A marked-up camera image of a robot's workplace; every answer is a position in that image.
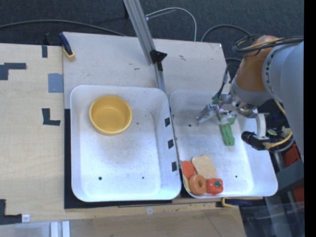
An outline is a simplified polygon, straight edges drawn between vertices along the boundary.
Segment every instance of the tomato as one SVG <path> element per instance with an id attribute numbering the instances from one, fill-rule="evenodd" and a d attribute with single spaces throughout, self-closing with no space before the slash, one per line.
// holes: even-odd
<path id="1" fill-rule="evenodd" d="M 223 191 L 223 181 L 220 178 L 210 178 L 207 180 L 207 193 L 219 194 Z"/>
<path id="2" fill-rule="evenodd" d="M 194 168 L 193 164 L 188 161 L 188 160 L 184 160 L 182 163 L 181 163 L 181 167 L 182 167 L 182 172 L 183 172 L 183 175 L 186 177 L 186 178 L 190 178 L 191 176 L 195 175 L 196 173 L 196 169 Z"/>

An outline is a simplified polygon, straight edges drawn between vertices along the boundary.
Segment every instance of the white cable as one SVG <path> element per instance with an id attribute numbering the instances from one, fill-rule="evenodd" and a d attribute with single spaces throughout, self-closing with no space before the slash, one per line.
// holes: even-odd
<path id="1" fill-rule="evenodd" d="M 183 9 L 183 8 L 178 8 L 178 7 L 171 7 L 171 8 L 165 8 L 165 9 L 161 9 L 161 10 L 158 10 L 158 11 L 155 11 L 155 12 L 152 12 L 152 13 L 149 13 L 146 15 L 146 17 L 149 19 L 149 17 L 151 15 L 154 15 L 154 14 L 157 14 L 159 12 L 163 12 L 163 11 L 166 11 L 166 10 L 182 10 L 182 11 L 185 11 L 186 13 L 188 13 L 192 18 L 193 18 L 193 21 L 194 21 L 194 26 L 195 26 L 195 31 L 194 31 L 194 41 L 197 40 L 197 22 L 196 22 L 196 19 L 195 17 L 187 10 Z"/>

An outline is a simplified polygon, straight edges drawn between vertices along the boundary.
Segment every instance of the red toy food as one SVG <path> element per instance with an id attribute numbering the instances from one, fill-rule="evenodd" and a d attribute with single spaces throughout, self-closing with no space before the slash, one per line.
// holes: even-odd
<path id="1" fill-rule="evenodd" d="M 210 194 L 219 194 L 223 191 L 223 181 L 220 178 L 210 178 L 207 180 L 206 192 Z"/>
<path id="2" fill-rule="evenodd" d="M 189 162 L 188 160 L 184 160 L 181 163 L 181 166 L 182 166 L 182 172 L 186 178 L 189 179 L 191 176 L 195 175 L 196 170 L 194 169 L 193 164 Z"/>
<path id="3" fill-rule="evenodd" d="M 189 185 L 194 195 L 200 196 L 206 193 L 206 179 L 201 175 L 191 176 Z"/>

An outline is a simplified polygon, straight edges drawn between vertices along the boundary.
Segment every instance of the orange toy food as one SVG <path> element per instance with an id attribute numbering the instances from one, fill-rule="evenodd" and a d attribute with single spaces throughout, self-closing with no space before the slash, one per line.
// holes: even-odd
<path id="1" fill-rule="evenodd" d="M 191 176 L 189 185 L 194 195 L 200 196 L 206 193 L 206 179 L 201 175 Z"/>
<path id="2" fill-rule="evenodd" d="M 189 162 L 188 160 L 184 160 L 182 163 L 181 163 L 181 166 L 182 166 L 182 172 L 183 172 L 183 175 L 186 177 L 186 178 L 190 178 L 191 176 L 195 175 L 196 173 L 196 170 L 194 169 L 194 166 L 191 162 Z"/>

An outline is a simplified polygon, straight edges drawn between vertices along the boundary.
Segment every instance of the blue clamp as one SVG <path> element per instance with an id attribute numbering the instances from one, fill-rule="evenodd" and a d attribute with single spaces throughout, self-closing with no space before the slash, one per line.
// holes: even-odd
<path id="1" fill-rule="evenodd" d="M 71 49 L 69 42 L 66 39 L 65 35 L 63 33 L 59 33 L 58 38 L 61 41 L 61 44 L 63 45 L 64 54 L 68 58 L 73 58 L 75 56 L 75 52 L 73 52 L 73 50 Z"/>

